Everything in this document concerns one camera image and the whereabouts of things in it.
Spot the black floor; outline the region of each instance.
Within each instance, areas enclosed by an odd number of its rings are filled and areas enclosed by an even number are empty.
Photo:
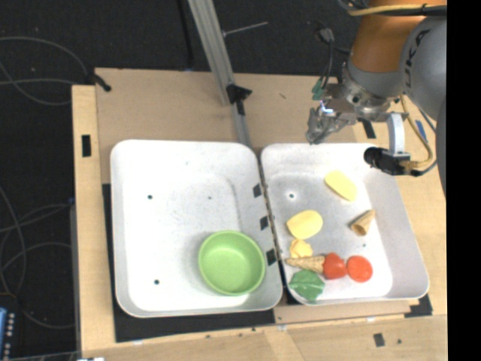
[[[331,28],[337,46],[345,48],[358,23],[336,0],[214,4],[227,32],[268,22],[226,37],[235,72],[321,74],[328,49],[313,36],[315,21]],[[332,74],[340,72],[344,58],[335,54]],[[14,294],[26,312],[18,356],[75,350],[68,247],[68,206],[75,199],[70,84],[38,79],[87,83],[84,68],[88,73],[94,67],[207,71],[208,65],[186,0],[0,0],[0,62],[0,263],[5,276],[0,292]],[[17,87],[5,83],[7,74]],[[35,82],[18,81],[25,79]],[[19,229],[10,229],[12,213]],[[23,250],[25,257],[18,255]]]

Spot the light green bowl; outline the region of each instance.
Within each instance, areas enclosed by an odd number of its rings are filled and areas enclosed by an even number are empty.
[[[227,296],[253,292],[265,275],[264,254],[257,243],[231,230],[216,232],[202,243],[198,266],[205,282]]]

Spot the toy tomato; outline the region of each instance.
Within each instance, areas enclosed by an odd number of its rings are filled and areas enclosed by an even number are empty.
[[[354,281],[366,282],[373,276],[373,267],[363,256],[351,256],[347,260],[347,274]]]
[[[329,280],[342,278],[347,274],[346,264],[336,253],[329,253],[324,260],[324,276]]]

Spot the metal pole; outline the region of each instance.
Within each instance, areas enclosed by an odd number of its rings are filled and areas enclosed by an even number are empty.
[[[232,105],[232,115],[239,142],[251,147],[244,111],[240,111],[242,106],[237,105],[239,100],[233,102],[228,96],[227,88],[235,85],[234,73],[225,48],[224,37],[213,6],[213,0],[188,0],[188,2],[210,70],[215,75],[222,104]]]

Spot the ice cream cone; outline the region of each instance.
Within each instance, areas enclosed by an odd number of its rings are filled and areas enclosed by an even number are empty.
[[[354,231],[357,235],[366,235],[369,231],[369,227],[371,226],[371,222],[376,216],[375,210],[368,210],[360,217],[356,218],[354,222],[351,223],[350,228]]]
[[[305,258],[287,258],[286,263],[296,268],[311,270],[322,274],[324,272],[324,256],[309,256]]]

